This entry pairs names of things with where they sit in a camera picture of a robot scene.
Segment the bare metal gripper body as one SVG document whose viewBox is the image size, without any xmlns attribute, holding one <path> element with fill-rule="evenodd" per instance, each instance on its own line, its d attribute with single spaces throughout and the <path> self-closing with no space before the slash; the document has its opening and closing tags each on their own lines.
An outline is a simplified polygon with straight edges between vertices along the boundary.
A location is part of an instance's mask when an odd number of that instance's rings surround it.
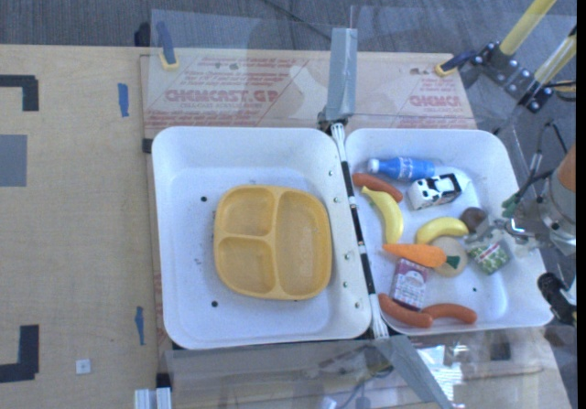
<svg viewBox="0 0 586 409">
<path fill-rule="evenodd" d="M 529 249 L 555 247 L 562 254 L 576 253 L 576 222 L 561 214 L 533 210 L 515 214 L 505 223 L 506 231 Z"/>
</svg>

